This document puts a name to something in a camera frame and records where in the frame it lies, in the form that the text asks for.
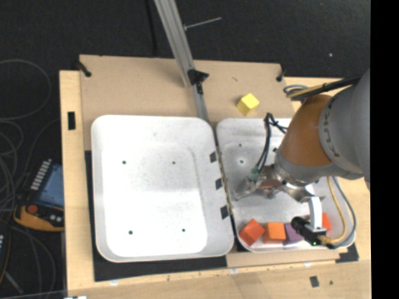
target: black bracket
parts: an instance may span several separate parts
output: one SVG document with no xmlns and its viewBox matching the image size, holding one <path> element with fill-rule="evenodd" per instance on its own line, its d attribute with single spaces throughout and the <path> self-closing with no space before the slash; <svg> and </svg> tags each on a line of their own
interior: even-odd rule
<svg viewBox="0 0 399 299">
<path fill-rule="evenodd" d="M 191 85 L 197 86 L 198 94 L 204 94 L 204 90 L 202 88 L 202 82 L 204 82 L 206 80 L 206 78 L 209 77 L 209 74 L 197 71 L 195 69 L 190 69 L 187 72 L 187 74 L 188 74 L 188 78 L 190 79 Z"/>
<path fill-rule="evenodd" d="M 81 61 L 75 61 L 72 64 L 72 70 L 81 70 L 86 77 L 91 77 L 92 73 L 87 70 L 86 66 Z"/>
<path fill-rule="evenodd" d="M 283 69 L 278 77 L 276 77 L 277 82 L 281 82 L 282 78 L 285 76 L 287 73 L 287 69 Z"/>
</svg>

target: yellow cube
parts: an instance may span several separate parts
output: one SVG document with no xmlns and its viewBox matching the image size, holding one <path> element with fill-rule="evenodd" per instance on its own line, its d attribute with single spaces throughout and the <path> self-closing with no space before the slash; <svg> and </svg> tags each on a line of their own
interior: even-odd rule
<svg viewBox="0 0 399 299">
<path fill-rule="evenodd" d="M 246 116 L 249 112 L 257 108 L 258 105 L 259 100 L 252 93 L 248 93 L 240 99 L 237 108 L 244 116 Z"/>
</svg>

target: metal rod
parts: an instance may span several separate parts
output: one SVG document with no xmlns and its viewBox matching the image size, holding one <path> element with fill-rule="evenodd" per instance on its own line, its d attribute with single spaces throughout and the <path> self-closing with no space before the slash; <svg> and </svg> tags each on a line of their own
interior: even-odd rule
<svg viewBox="0 0 399 299">
<path fill-rule="evenodd" d="M 176 2 L 175 0 L 154 1 L 161 17 L 166 36 L 168 37 L 169 45 L 177 61 L 183 83 L 186 87 L 191 87 L 193 89 L 197 116 L 205 121 L 209 121 L 203 94 L 197 92 L 196 85 L 191 84 L 188 76 L 188 72 L 195 69 L 195 66 Z"/>
<path fill-rule="evenodd" d="M 21 286 L 17 284 L 15 279 L 7 271 L 4 272 L 4 276 L 6 276 L 10 284 L 14 286 L 14 288 L 19 292 L 20 295 L 24 293 L 24 290 L 21 288 Z"/>
<path fill-rule="evenodd" d="M 216 17 L 214 19 L 211 20 L 207 20 L 207 21 L 203 21 L 203 22 L 199 22 L 199 23 L 194 23 L 194 24 L 190 24 L 189 26 L 183 26 L 185 28 L 185 31 L 187 31 L 187 29 L 191 29 L 192 27 L 199 27 L 199 26 L 203 26 L 204 24 L 209 24 L 212 22 L 216 22 L 216 21 L 220 21 L 222 19 L 222 17 Z"/>
</svg>

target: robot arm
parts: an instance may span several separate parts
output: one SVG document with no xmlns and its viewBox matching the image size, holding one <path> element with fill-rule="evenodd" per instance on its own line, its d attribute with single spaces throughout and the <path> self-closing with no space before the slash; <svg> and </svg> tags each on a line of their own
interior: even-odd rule
<svg viewBox="0 0 399 299">
<path fill-rule="evenodd" d="M 291 226 L 310 244 L 332 247 L 332 240 L 325 236 L 320 224 L 320 199 L 305 187 L 324 176 L 339 176 L 364 177 L 370 189 L 370 70 L 334 97 L 309 90 L 297 92 L 304 101 L 286 130 L 274 164 L 260 169 L 256 165 L 254 173 L 234 195 L 240 199 L 261 189 L 268 197 L 285 191 L 299 202 L 307 201 L 310 222 L 295 217 Z M 265 126 L 269 136 L 267 117 Z"/>
<path fill-rule="evenodd" d="M 334 97 L 305 99 L 276 154 L 276 165 L 278 177 L 293 185 L 340 176 L 364 177 L 370 188 L 370 70 Z"/>
</svg>

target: black screw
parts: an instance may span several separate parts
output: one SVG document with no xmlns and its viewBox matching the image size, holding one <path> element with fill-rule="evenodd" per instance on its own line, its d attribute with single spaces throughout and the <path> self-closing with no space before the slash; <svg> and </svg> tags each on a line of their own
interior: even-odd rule
<svg viewBox="0 0 399 299">
<path fill-rule="evenodd" d="M 84 64 L 80 61 L 76 61 L 73 65 L 73 68 L 77 70 L 82 70 L 82 72 L 85 74 L 86 77 L 92 76 L 92 73 L 89 72 L 89 70 L 87 70 Z"/>
<path fill-rule="evenodd" d="M 287 69 L 284 69 L 283 71 L 281 71 L 280 75 L 278 77 L 276 77 L 276 80 L 278 82 L 281 82 L 282 78 L 285 76 L 286 72 L 287 72 Z"/>
</svg>

